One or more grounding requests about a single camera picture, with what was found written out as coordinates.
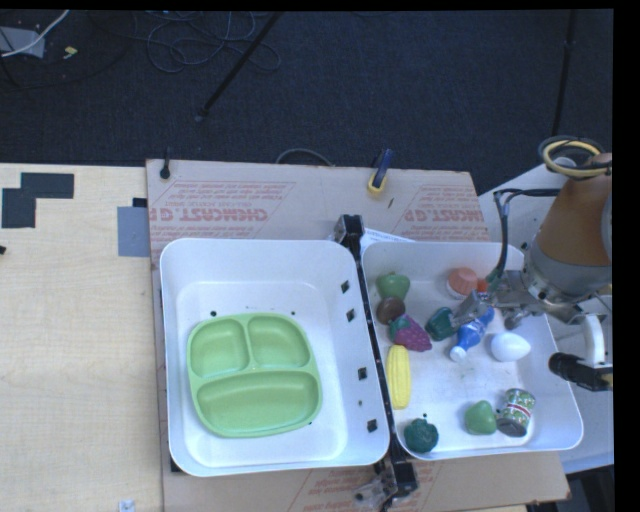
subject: can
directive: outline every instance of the can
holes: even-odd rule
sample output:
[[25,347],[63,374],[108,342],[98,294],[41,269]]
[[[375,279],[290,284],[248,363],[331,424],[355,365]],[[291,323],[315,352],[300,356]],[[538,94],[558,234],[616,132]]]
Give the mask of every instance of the can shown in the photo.
[[531,411],[535,403],[535,397],[524,389],[511,388],[507,390],[505,405],[496,418],[498,430],[511,437],[527,435]]

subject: cardboard sheet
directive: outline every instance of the cardboard sheet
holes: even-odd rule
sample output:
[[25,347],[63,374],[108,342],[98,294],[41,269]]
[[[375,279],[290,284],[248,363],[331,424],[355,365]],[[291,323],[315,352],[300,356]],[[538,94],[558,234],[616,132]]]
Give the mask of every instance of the cardboard sheet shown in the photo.
[[[326,239],[343,214],[366,228],[413,239],[488,241],[468,173],[390,169],[384,191],[367,191],[367,168],[171,161],[147,162],[149,227],[165,510],[361,511],[354,490],[372,467],[273,471],[197,478],[171,470],[158,261],[183,237]],[[565,499],[556,453],[414,463],[419,488],[393,510],[433,512]]]

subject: green apple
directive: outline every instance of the green apple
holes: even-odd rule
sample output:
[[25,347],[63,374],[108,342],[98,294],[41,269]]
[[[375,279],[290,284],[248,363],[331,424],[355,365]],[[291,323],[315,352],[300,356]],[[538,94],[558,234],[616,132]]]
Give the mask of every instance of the green apple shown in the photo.
[[464,423],[469,433],[475,435],[493,434],[498,429],[493,407],[486,400],[476,402],[465,411]]
[[380,292],[380,296],[383,299],[386,297],[398,297],[404,300],[410,285],[411,282],[407,276],[396,274],[395,272],[383,274],[376,279],[378,292]]

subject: black tape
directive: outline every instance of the black tape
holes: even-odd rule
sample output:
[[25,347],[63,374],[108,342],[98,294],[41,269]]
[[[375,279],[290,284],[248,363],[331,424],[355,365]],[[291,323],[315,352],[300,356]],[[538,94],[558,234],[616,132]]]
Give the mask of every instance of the black tape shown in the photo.
[[25,173],[20,188],[2,189],[2,227],[35,228],[36,199],[73,199],[73,174]]
[[134,197],[131,201],[131,206],[135,208],[146,208],[147,207],[147,198],[146,197]]

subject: black rod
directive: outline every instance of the black rod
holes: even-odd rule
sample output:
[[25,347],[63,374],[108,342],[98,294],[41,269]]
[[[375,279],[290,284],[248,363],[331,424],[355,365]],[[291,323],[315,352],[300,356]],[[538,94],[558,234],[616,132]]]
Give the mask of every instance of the black rod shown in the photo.
[[196,116],[196,121],[198,121],[198,122],[202,121],[209,114],[209,109],[211,108],[211,106],[222,95],[222,93],[229,86],[231,81],[236,77],[238,72],[242,69],[242,66],[245,65],[247,60],[249,60],[249,57],[251,57],[251,55],[256,50],[258,45],[262,42],[262,40],[265,38],[265,36],[269,33],[269,31],[271,30],[273,25],[275,25],[276,21],[278,21],[278,18],[280,18],[280,16],[282,16],[283,14],[284,14],[283,11],[276,11],[271,15],[271,17],[269,18],[267,23],[265,23],[264,27],[262,27],[262,30],[260,31],[260,33],[252,41],[252,43],[249,46],[249,48],[247,48],[247,50],[242,54],[242,56],[240,57],[238,62],[236,62],[236,65],[229,72],[229,74],[222,81],[222,83],[218,86],[218,88],[213,93],[211,98],[209,98],[209,101],[207,101],[204,104],[204,106],[200,109],[200,111],[198,112],[198,115]]
[[562,108],[564,106],[564,95],[567,88],[567,77],[569,75],[569,60],[571,58],[571,50],[575,41],[573,40],[573,34],[576,28],[576,15],[577,9],[569,9],[569,23],[567,24],[567,38],[564,42],[564,56],[562,59],[562,74],[560,75],[560,89],[558,91],[558,101],[556,102],[556,115],[553,120],[553,128],[551,130],[551,136],[558,135],[558,128],[560,126],[560,117],[562,117]]

